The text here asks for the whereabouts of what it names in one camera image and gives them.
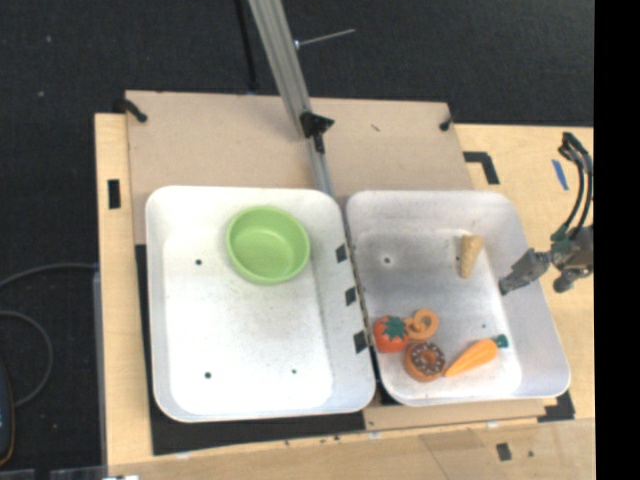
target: wooden table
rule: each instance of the wooden table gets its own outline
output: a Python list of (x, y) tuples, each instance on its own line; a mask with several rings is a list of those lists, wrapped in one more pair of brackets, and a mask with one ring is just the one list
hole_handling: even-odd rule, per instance
[[(339, 108), (340, 102), (325, 100), (318, 105), (326, 103)], [(304, 477), (305, 470), (312, 470), (314, 478), (343, 474), (382, 478), (398, 473), (403, 478), (424, 478), (426, 472), (430, 478), (464, 478), (458, 475), (467, 468), (474, 478), (529, 478), (544, 472), (554, 472), (549, 478), (559, 478), (554, 475), (563, 468), (566, 475), (562, 478), (595, 475), (593, 277), (559, 295), (551, 286), (553, 272), (541, 283), (571, 366), (575, 420), (538, 423), (536, 416), (555, 400), (524, 402), (506, 413), (504, 407), (501, 412), (489, 404), (482, 421), (465, 421), (464, 412), (444, 408), (423, 419), (414, 418), (417, 425), (397, 407), (372, 413), (379, 425), (366, 432), (154, 456), (133, 257), (129, 131), (124, 115), (95, 116), (105, 445), (110, 474), (175, 478), (180, 472), (182, 478), (210, 478), (215, 471), (216, 478), (254, 478), (259, 469), (261, 478)], [(461, 151), (490, 155), (500, 180), (498, 185), (489, 184), (481, 166), (468, 163), (469, 178), (460, 183), (507, 196), (520, 214), (529, 244), (537, 250), (549, 248), (552, 227), (566, 218), (576, 195), (575, 190), (562, 188), (551, 163), (559, 158), (563, 131), (573, 132), (592, 151), (592, 129), (486, 125), (455, 125), (452, 129)], [(569, 186), (575, 188), (574, 170), (569, 166), (565, 173)], [(118, 211), (109, 209), (109, 187), (113, 187), (109, 182), (113, 180), (120, 187)], [(563, 448), (553, 446), (557, 439), (565, 443)], [(511, 460), (501, 461), (496, 445), (505, 443)], [(463, 451), (466, 458), (460, 460)]]

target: ice cream cone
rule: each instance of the ice cream cone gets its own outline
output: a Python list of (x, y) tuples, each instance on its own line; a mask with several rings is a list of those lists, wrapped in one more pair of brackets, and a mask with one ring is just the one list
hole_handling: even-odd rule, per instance
[(464, 235), (460, 241), (460, 275), (466, 279), (484, 247), (484, 238), (479, 235)]

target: toy food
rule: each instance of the toy food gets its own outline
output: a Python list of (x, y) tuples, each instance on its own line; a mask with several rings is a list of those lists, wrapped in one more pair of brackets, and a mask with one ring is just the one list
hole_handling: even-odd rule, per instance
[(383, 316), (373, 324), (373, 337), (380, 352), (400, 352), (409, 342), (409, 333), (402, 318)]
[(404, 319), (409, 339), (422, 341), (431, 338), (438, 330), (438, 316), (430, 309), (419, 309), (411, 317)]
[(509, 341), (504, 334), (495, 338), (485, 338), (476, 341), (456, 359), (445, 372), (445, 377), (451, 377), (472, 368), (486, 364), (498, 355), (498, 349), (509, 346)]
[(460, 275), (466, 279), (476, 264), (484, 247), (484, 238), (479, 235), (463, 235), (460, 239)]
[(404, 367), (415, 380), (429, 382), (437, 379), (444, 371), (445, 357), (434, 343), (419, 341), (407, 347), (404, 353)]

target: toy pretzel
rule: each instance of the toy pretzel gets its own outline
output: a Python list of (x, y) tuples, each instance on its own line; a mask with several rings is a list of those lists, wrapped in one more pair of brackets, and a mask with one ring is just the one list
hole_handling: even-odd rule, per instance
[(405, 318), (404, 323), (409, 339), (414, 341), (426, 340), (438, 330), (438, 316), (430, 309), (419, 309), (412, 317)]

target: toy donut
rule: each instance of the toy donut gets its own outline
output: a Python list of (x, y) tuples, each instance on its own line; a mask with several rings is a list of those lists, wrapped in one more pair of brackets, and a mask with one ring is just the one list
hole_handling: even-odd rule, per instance
[(404, 354), (404, 367), (415, 380), (429, 382), (444, 372), (445, 357), (442, 350), (428, 341), (409, 345)]
[(404, 319), (409, 339), (422, 341), (431, 338), (438, 330), (438, 316), (430, 309), (419, 309), (413, 317)]

